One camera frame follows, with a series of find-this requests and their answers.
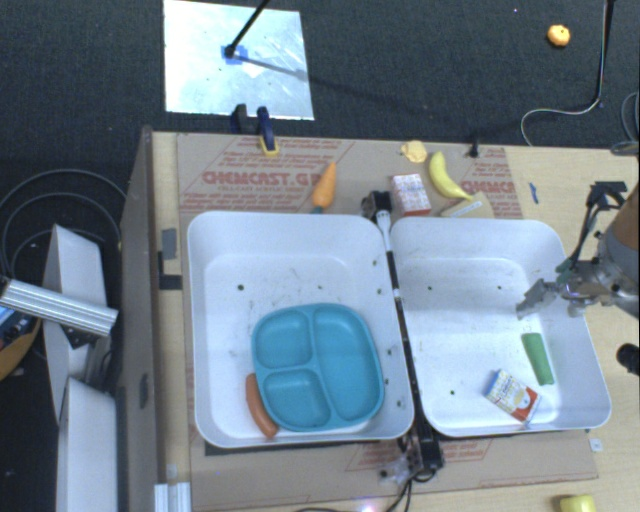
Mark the green cylinder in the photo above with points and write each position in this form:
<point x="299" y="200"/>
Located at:
<point x="538" y="358"/>

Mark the yellow banana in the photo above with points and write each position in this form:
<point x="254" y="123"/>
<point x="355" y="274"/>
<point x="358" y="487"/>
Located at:
<point x="442" y="179"/>

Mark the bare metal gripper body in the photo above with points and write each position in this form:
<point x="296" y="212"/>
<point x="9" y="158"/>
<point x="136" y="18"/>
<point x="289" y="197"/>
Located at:
<point x="597" y="282"/>

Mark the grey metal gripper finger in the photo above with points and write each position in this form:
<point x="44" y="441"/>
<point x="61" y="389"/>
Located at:
<point x="535" y="297"/>
<point x="576" y="306"/>

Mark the orange sausage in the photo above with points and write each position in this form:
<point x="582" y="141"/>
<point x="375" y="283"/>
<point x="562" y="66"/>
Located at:
<point x="259" y="412"/>

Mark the white plastic tray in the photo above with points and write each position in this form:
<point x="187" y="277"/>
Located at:
<point x="465" y="325"/>
<point x="280" y="270"/>

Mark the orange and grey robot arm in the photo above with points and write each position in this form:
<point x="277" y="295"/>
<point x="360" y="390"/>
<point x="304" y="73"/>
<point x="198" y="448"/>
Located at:
<point x="628" y="220"/>

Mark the pale yellow biscuit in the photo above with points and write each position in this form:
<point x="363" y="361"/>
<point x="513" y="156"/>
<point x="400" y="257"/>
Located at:
<point x="414" y="151"/>

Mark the red and white carton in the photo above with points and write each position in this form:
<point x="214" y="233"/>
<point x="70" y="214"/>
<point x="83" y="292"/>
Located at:
<point x="411" y="194"/>
<point x="512" y="397"/>

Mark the orange doughnut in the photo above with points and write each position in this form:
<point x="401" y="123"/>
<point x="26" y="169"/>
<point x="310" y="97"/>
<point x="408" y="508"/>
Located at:
<point x="558" y="35"/>

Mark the beige flat packet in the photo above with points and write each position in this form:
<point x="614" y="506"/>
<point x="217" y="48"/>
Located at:
<point x="469" y="206"/>

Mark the thin black and white rod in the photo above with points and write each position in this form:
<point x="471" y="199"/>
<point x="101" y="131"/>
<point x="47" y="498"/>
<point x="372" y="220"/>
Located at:
<point x="400" y="305"/>

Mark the orange carrot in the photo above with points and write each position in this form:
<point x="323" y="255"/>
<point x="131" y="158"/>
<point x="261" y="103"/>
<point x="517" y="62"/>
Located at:
<point x="325" y="189"/>

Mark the yellow cube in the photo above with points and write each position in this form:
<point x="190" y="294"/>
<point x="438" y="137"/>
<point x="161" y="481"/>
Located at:
<point x="576" y="503"/>

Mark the brown cardboard board red print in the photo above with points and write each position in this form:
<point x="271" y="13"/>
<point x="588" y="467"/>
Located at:
<point x="300" y="485"/>

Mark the blue divided plate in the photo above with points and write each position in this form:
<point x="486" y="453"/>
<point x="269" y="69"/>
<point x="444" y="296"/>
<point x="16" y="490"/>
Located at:
<point x="317" y="367"/>

